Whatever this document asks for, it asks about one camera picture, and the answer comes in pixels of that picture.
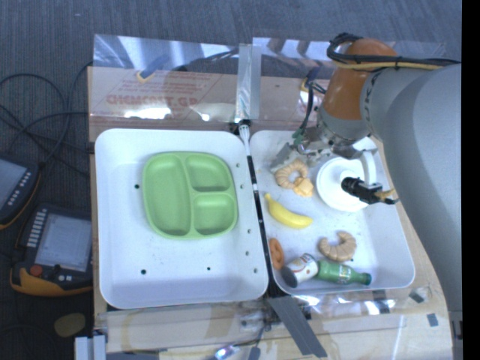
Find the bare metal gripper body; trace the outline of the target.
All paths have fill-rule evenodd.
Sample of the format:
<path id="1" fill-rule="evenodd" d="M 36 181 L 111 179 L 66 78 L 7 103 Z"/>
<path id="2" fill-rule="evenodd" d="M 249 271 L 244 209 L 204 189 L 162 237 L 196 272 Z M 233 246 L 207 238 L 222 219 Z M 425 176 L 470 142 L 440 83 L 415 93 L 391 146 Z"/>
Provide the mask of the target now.
<path id="1" fill-rule="evenodd" d="M 347 139 L 325 127 L 299 128 L 294 132 L 294 146 L 301 155 L 327 151 L 342 158 L 359 158 L 363 151 L 354 147 L 357 139 Z"/>

